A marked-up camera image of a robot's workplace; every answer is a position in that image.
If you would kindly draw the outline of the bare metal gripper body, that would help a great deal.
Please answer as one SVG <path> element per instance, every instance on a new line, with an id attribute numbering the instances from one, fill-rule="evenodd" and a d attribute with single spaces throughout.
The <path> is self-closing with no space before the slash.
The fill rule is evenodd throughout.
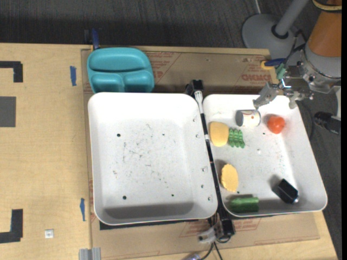
<path id="1" fill-rule="evenodd" d="M 329 94 L 339 87 L 340 76 L 331 76 L 305 63 L 279 66 L 279 88 L 288 97 L 309 98 L 313 93 Z"/>

